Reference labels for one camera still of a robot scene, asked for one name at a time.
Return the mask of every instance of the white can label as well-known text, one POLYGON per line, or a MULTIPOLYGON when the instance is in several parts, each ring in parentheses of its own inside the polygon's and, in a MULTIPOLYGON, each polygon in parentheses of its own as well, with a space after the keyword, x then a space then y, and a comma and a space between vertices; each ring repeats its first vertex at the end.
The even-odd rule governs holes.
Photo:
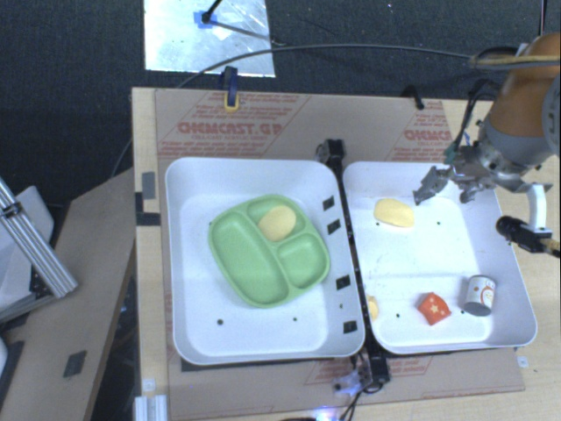
POLYGON ((493 307, 495 283, 487 276, 474 276, 470 279, 465 301, 479 303, 489 309, 493 307))

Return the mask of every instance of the blue clip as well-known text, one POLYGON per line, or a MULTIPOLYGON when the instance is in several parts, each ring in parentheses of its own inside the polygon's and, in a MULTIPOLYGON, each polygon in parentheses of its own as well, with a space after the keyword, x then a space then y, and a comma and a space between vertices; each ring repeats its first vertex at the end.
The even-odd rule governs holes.
POLYGON ((218 87, 219 89, 228 90, 228 93, 224 96, 224 108, 228 112, 237 111, 239 108, 238 69, 226 66, 224 72, 220 74, 218 87))
POLYGON ((205 13, 206 11, 197 11, 193 13, 193 19, 196 23, 196 25, 199 28, 202 28, 203 30, 208 30, 209 28, 213 27, 212 22, 217 23, 218 22, 218 18, 216 14, 211 14, 210 15, 210 23, 205 24, 202 21, 202 15, 205 13))

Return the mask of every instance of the yellow clip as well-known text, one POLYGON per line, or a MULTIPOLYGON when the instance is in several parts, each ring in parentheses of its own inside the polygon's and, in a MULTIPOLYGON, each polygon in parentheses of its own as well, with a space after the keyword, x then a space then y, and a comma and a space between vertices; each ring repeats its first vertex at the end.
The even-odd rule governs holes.
POLYGON ((224 108, 226 112, 236 112, 239 109, 239 95, 236 94, 236 103, 233 106, 228 105, 228 92, 224 94, 224 108))

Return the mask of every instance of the can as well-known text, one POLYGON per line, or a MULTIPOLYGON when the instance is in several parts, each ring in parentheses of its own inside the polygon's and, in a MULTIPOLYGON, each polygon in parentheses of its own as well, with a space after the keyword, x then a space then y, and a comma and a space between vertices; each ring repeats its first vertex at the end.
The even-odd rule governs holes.
POLYGON ((496 284, 489 276, 476 275, 470 278, 465 295, 464 310, 476 317, 486 317, 493 308, 496 284))

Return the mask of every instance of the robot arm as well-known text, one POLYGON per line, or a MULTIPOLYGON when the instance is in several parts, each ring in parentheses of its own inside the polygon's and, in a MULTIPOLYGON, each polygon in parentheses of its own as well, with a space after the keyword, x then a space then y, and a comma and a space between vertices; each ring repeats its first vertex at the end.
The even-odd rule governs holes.
MULTIPOLYGON (((529 198, 530 221, 501 218, 497 230, 509 241, 536 252, 558 257, 558 242, 551 240, 545 228, 545 192, 551 184, 525 182, 522 177, 552 154, 559 156, 559 94, 560 67, 558 56, 560 35, 538 37, 517 56, 557 57, 557 65, 536 64, 514 68, 509 72, 501 91, 484 122, 479 126, 478 140, 472 146, 459 146, 461 135, 446 150, 448 168, 433 167, 423 178, 422 186, 413 192, 415 203, 433 197, 448 181, 462 190, 460 201, 468 203, 485 189, 501 186, 529 198)), ((470 99, 468 110, 474 100, 470 99)), ((469 122, 469 113, 462 130, 469 122)))

